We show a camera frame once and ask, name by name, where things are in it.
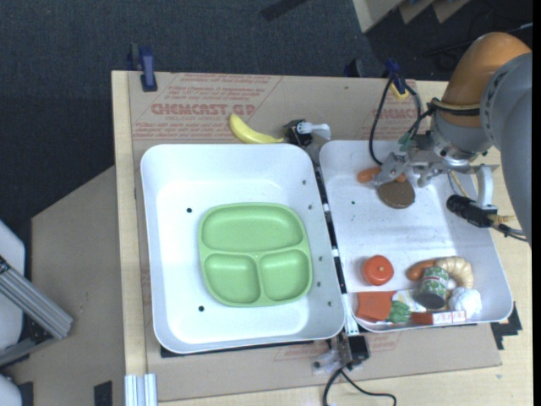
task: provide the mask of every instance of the croissant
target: croissant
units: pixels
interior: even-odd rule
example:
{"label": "croissant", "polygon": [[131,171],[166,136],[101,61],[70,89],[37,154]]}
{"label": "croissant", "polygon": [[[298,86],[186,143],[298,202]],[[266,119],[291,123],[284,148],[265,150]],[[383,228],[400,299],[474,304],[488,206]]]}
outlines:
{"label": "croissant", "polygon": [[472,264],[458,256],[442,257],[437,259],[435,265],[445,269],[455,279],[459,287],[473,287]]}

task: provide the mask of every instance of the blue clamp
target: blue clamp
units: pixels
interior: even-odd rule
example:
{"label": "blue clamp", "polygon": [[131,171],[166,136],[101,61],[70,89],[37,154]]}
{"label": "blue clamp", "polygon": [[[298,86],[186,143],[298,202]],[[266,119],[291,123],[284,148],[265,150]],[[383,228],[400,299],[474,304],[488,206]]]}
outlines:
{"label": "blue clamp", "polygon": [[386,75],[392,80],[398,96],[407,96],[406,86],[400,76],[400,66],[392,58],[385,60]]}
{"label": "blue clamp", "polygon": [[138,47],[132,44],[128,55],[128,69],[143,71],[141,86],[143,91],[157,91],[158,84],[154,75],[154,55],[150,47]]}

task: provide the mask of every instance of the carrot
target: carrot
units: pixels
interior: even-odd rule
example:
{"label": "carrot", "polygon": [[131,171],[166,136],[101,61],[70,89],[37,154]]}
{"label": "carrot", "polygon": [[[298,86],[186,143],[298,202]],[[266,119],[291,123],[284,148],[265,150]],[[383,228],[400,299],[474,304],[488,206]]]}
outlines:
{"label": "carrot", "polygon": [[374,255],[363,263],[364,279],[375,286],[387,283],[394,273],[391,262],[383,255]]}
{"label": "carrot", "polygon": [[[381,167],[380,166],[376,166],[376,167],[371,167],[371,168],[367,168],[365,170],[362,170],[361,172],[359,172],[357,174],[357,180],[361,183],[361,184],[367,184],[368,182],[370,182],[374,176],[376,174],[378,174],[379,172],[381,171]],[[404,182],[406,180],[406,175],[404,173],[402,173],[400,176],[398,176],[398,178],[396,178],[396,181],[397,182]]]}
{"label": "carrot", "polygon": [[357,317],[369,321],[384,321],[392,308],[392,292],[358,292]]}
{"label": "carrot", "polygon": [[435,262],[436,262],[436,259],[429,259],[427,261],[418,261],[415,265],[411,266],[407,270],[406,277],[412,281],[420,280],[421,276],[423,275],[423,271],[427,267],[434,266]]}

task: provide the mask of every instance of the wooden table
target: wooden table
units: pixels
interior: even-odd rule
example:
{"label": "wooden table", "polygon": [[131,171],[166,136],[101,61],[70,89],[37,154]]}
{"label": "wooden table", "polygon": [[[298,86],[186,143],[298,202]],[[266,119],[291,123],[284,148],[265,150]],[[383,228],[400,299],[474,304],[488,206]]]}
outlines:
{"label": "wooden table", "polygon": [[[303,91],[317,89],[322,79],[300,78],[294,80]],[[344,83],[344,80],[325,80],[325,83]],[[352,83],[367,85],[367,92],[373,83],[368,80],[352,80]],[[446,84],[441,82],[416,83],[419,95],[426,101],[433,96],[440,97]],[[120,263],[123,296],[123,331],[126,374],[142,376],[148,372],[145,350],[145,326],[139,265],[138,219],[134,198],[134,152],[130,115],[130,91],[128,73],[112,73],[112,98],[115,131],[117,205],[120,239]],[[372,98],[377,102],[378,96]],[[352,104],[342,103],[344,108]],[[491,151],[484,158],[485,163],[499,163],[498,151]],[[503,184],[500,168],[495,172],[494,203],[501,213],[512,212]],[[371,392],[391,392],[400,405],[455,405],[491,404],[525,405],[533,404],[533,346],[532,346],[532,253],[527,244],[515,239],[505,239],[494,233],[494,240],[500,254],[511,291],[522,322],[518,336],[506,337],[505,350],[501,351],[502,366],[478,370],[447,371],[439,374],[395,377],[363,381],[361,386]],[[330,401],[346,406],[348,404],[391,404],[389,399],[369,398],[358,393],[353,387],[340,380],[331,389]],[[264,392],[239,393],[219,397],[192,398],[171,401],[167,405],[314,405],[320,404],[322,386],[296,387],[292,389],[269,390]]]}

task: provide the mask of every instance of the black floor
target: black floor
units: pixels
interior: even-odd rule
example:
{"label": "black floor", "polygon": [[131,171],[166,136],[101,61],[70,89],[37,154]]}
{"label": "black floor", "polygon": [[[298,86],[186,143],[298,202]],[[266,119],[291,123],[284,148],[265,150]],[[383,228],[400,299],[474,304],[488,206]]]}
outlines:
{"label": "black floor", "polygon": [[[114,161],[110,73],[131,42],[156,70],[448,80],[468,43],[533,21],[533,0],[473,0],[444,24],[390,13],[364,35],[352,0],[0,0],[0,220],[22,223]],[[533,29],[514,34],[533,47]]]}

